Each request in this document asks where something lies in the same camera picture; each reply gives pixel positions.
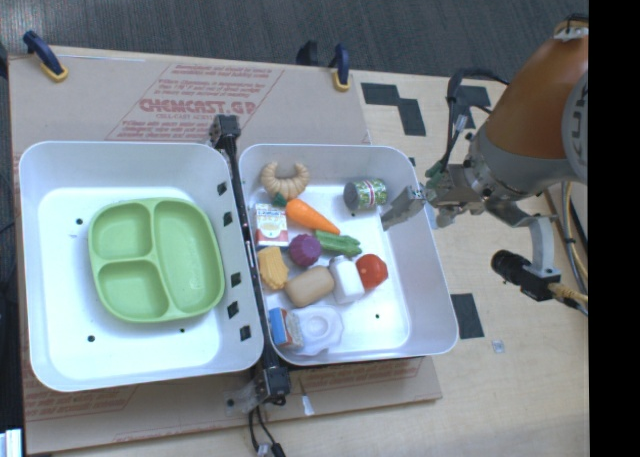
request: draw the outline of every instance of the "gray floor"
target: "gray floor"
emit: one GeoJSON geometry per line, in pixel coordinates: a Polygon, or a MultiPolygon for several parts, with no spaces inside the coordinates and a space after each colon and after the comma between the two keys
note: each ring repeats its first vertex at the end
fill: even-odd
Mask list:
{"type": "MultiPolygon", "coordinates": [[[[0,0],[0,41],[25,53],[22,36],[32,29],[58,45],[292,64],[313,40],[320,64],[342,43],[354,69],[450,76],[483,67],[510,79],[573,13],[588,15],[589,0],[0,0]]],[[[0,80],[0,280],[9,283],[0,431],[21,416],[12,163],[0,80]]]]}

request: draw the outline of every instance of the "purple onion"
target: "purple onion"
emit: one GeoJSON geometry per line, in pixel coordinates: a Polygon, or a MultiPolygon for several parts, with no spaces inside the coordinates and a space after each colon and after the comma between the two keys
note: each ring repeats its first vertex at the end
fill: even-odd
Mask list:
{"type": "Polygon", "coordinates": [[[322,246],[313,235],[302,233],[289,243],[289,256],[300,267],[310,267],[320,258],[322,246]]]}

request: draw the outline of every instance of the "croissant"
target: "croissant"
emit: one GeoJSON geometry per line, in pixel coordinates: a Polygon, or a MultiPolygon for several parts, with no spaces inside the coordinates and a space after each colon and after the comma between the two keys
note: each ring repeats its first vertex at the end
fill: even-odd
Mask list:
{"type": "Polygon", "coordinates": [[[270,162],[262,168],[260,183],[274,197],[278,192],[287,201],[299,196],[309,184],[309,170],[300,163],[294,164],[296,175],[290,178],[278,178],[278,162],[270,162]]]}

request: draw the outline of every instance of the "can label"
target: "can label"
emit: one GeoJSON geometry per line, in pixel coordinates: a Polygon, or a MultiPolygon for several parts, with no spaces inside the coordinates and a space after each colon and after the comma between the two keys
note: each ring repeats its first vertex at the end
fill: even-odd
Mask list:
{"type": "Polygon", "coordinates": [[[387,187],[377,178],[349,182],[344,187],[343,197],[350,210],[366,210],[387,202],[387,187]]]}

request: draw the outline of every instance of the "cardboard sheet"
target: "cardboard sheet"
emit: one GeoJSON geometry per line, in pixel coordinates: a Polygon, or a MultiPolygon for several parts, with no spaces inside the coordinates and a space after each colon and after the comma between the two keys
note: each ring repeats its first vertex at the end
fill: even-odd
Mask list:
{"type": "MultiPolygon", "coordinates": [[[[52,48],[69,70],[61,83],[42,73],[36,56],[9,60],[16,184],[20,156],[37,142],[206,142],[216,114],[239,116],[239,153],[259,142],[370,143],[358,86],[336,91],[326,68],[52,48]]],[[[17,189],[16,210],[19,215],[17,189]]],[[[30,454],[247,423],[241,412],[227,411],[224,393],[244,386],[248,372],[77,393],[47,389],[30,367],[25,304],[23,299],[30,454]]],[[[267,408],[269,419],[305,416],[302,387],[316,415],[442,397],[429,357],[296,369],[291,380],[286,406],[267,408]]]]}

